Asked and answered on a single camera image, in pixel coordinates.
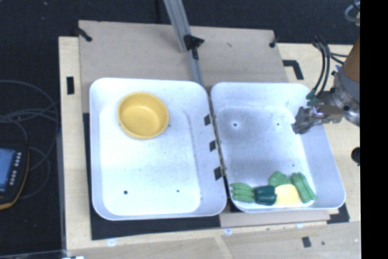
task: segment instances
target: yellow bowl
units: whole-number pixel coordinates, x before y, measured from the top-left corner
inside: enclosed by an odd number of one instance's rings
[[[122,129],[141,140],[158,136],[169,124],[166,105],[151,93],[136,92],[123,97],[117,113]]]

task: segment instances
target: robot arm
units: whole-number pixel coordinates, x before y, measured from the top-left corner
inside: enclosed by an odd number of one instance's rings
[[[330,50],[327,44],[316,45],[325,49],[327,62]],[[343,117],[360,126],[360,37],[356,40],[346,61],[335,75],[330,91],[321,90],[310,96],[310,107],[300,107],[292,129],[295,133],[306,133],[311,127],[323,123],[338,123]]]

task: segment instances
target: white wire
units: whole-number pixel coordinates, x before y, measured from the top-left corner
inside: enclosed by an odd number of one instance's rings
[[[352,11],[352,9],[355,8],[355,5],[356,5],[358,8],[360,8],[361,0],[355,1],[354,4],[351,4],[350,6],[348,6],[348,8],[345,9],[344,14],[345,14],[345,18],[346,18],[348,21],[354,22],[354,23],[358,23],[358,22],[360,22],[360,20],[361,20],[360,18],[357,18],[357,17],[355,18],[355,17],[349,15],[350,11]]]
[[[24,126],[21,125],[21,122],[28,121],[28,120],[31,120],[31,119],[36,118],[36,117],[45,118],[47,120],[53,121],[55,124],[55,129],[56,129],[56,131],[58,131],[59,113],[58,113],[58,109],[56,107],[58,102],[55,103],[54,100],[52,100],[52,98],[45,91],[41,90],[39,87],[34,86],[33,84],[29,84],[29,83],[22,82],[22,81],[3,80],[3,79],[0,79],[0,84],[16,84],[19,86],[27,86],[27,87],[39,92],[40,94],[42,94],[50,102],[50,105],[48,107],[43,108],[43,109],[39,109],[39,108],[22,109],[22,110],[10,112],[6,115],[0,115],[0,124],[14,124],[14,125],[18,126],[23,133],[23,136],[25,138],[25,142],[28,145],[28,149],[30,151],[34,151],[42,156],[42,159],[40,161],[38,161],[34,166],[31,166],[28,169],[28,171],[31,172],[31,171],[37,169],[43,162],[47,163],[47,176],[46,176],[44,182],[38,187],[38,189],[36,189],[32,193],[28,193],[22,197],[19,197],[19,198],[30,198],[30,197],[36,195],[37,193],[39,193],[45,187],[45,185],[47,184],[47,182],[50,178],[51,165],[50,165],[50,161],[49,161],[48,157],[51,154],[51,152],[53,151],[53,148],[54,148],[55,143],[56,143],[56,135],[58,132],[55,133],[55,135],[54,135],[55,137],[54,137],[53,141],[51,142],[50,147],[48,148],[48,151],[46,153],[44,153],[43,151],[41,151],[40,149],[38,149],[36,147],[29,146],[30,141],[29,141],[28,133],[27,133],[26,129],[24,128]]]

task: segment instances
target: dark green object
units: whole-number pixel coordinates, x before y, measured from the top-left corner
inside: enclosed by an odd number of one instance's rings
[[[254,203],[255,198],[252,197],[245,197],[244,195],[233,195],[232,198],[236,201],[242,201],[246,203]]]
[[[313,99],[315,97],[316,89],[312,89],[309,94],[307,94],[306,99]]]
[[[255,198],[255,194],[253,193],[253,190],[247,191],[245,189],[233,189],[231,193],[233,194],[233,196],[242,195],[244,197]]]
[[[230,184],[230,187],[232,187],[233,189],[253,191],[253,188],[251,186],[249,186],[248,184],[244,184],[244,183],[233,183],[233,184]]]
[[[269,184],[268,186],[257,187],[254,192],[256,203],[264,205],[275,204],[277,195],[274,186]]]
[[[292,184],[290,178],[278,170],[271,175],[268,183],[273,187],[280,186],[281,184]]]
[[[314,97],[313,99],[309,100],[307,102],[307,105],[309,107],[315,106],[318,103],[319,99],[317,97]]]
[[[301,197],[303,203],[308,203],[316,199],[316,195],[311,189],[306,176],[304,176],[302,173],[293,173],[291,175],[291,180],[293,185],[298,190],[299,196]]]

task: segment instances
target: white tray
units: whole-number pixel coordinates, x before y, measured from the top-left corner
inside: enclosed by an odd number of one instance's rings
[[[309,89],[294,83],[222,82],[211,90],[220,149],[229,184],[265,186],[274,171],[302,172],[316,193],[310,204],[287,209],[335,209],[345,200],[343,184],[324,126],[297,135],[291,124]],[[234,201],[244,212],[285,210]]]
[[[129,137],[116,111],[122,97],[150,92],[166,104],[166,130]],[[224,180],[203,87],[190,81],[102,78],[90,88],[92,201],[108,220],[203,217],[226,206]]]

